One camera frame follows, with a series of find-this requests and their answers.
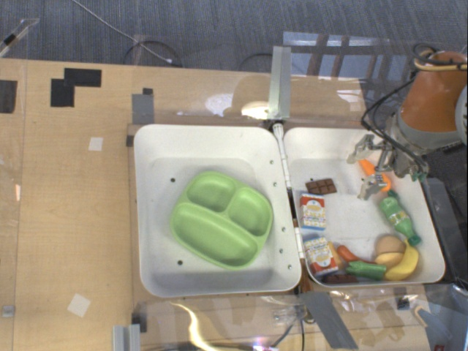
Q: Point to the white plastic tray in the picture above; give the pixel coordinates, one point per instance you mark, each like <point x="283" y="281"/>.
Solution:
<point x="351" y="218"/>
<point x="219" y="141"/>

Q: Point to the green cucumber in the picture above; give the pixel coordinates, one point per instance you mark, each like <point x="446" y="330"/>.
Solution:
<point x="365" y="270"/>

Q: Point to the yellow banana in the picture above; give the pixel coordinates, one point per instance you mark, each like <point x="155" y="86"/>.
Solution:
<point x="407" y="265"/>

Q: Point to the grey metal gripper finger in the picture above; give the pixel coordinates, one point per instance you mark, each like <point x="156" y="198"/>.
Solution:
<point x="370" y="188"/>
<point x="360" y="149"/>

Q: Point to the red sausage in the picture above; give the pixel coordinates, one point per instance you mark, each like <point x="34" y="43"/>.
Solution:
<point x="347" y="254"/>

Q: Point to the green plastic bottle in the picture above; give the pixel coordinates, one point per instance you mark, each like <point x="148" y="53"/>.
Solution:
<point x="396" y="216"/>

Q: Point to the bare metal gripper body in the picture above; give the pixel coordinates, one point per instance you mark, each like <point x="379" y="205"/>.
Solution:
<point x="402" y="161"/>

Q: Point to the orange carrot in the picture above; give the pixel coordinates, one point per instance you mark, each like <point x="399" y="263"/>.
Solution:
<point x="366" y="167"/>

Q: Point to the green divided plate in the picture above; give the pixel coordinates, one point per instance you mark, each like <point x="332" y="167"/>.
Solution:
<point x="219" y="229"/>

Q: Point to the brown chocolate bar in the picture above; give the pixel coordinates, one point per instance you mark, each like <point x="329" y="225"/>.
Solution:
<point x="321" y="186"/>
<point x="340" y="279"/>

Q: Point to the pale yellow stick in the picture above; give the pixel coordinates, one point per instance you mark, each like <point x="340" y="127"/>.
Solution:
<point x="334" y="254"/>

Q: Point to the white and red carton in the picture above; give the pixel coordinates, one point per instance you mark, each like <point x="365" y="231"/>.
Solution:
<point x="321" y="256"/>
<point x="313" y="212"/>

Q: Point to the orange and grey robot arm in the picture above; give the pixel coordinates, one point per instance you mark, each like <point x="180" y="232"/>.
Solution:
<point x="429" y="97"/>

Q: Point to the tan bread roll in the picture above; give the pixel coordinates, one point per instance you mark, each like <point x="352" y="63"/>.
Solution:
<point x="390" y="249"/>

